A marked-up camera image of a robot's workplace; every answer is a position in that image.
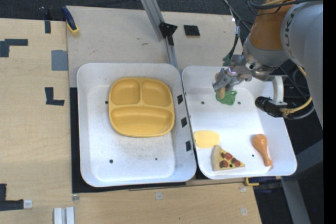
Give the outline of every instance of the black hole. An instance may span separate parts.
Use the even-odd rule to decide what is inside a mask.
[[[187,125],[187,118],[181,119],[182,128]]]
[[[190,143],[190,141],[185,142],[185,150],[186,151],[191,150],[191,143]]]
[[[183,102],[183,96],[180,94],[178,97],[177,97],[177,103],[178,104],[181,104]]]

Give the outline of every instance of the blue clamp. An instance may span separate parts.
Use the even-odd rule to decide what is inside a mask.
[[[65,16],[65,19],[67,21],[67,28],[72,34],[76,34],[79,31],[79,27],[76,25],[70,11],[67,7],[62,8],[62,12]]]

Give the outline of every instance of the toy pizza slice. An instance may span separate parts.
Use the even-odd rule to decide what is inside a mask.
[[[214,171],[229,170],[245,167],[245,164],[237,160],[232,154],[215,145],[212,150],[211,164]]]

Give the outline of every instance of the metal bracket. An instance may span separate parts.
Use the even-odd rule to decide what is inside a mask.
[[[221,68],[218,77],[216,79],[216,82],[213,83],[213,88],[215,91],[218,91],[222,87],[226,87],[231,81],[231,77],[226,75],[225,68]]]
[[[160,23],[159,28],[163,37],[171,37],[176,31],[177,26],[167,23]]]
[[[54,208],[52,216],[53,224],[75,224],[74,207]]]

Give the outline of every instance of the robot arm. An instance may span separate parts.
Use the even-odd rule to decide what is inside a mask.
[[[215,91],[231,90],[242,81],[257,78],[272,81],[274,100],[257,99],[256,105],[272,116],[284,116],[283,86],[272,72],[290,59],[303,67],[317,115],[323,126],[323,0],[265,0],[243,45],[242,55],[233,55],[213,84]]]

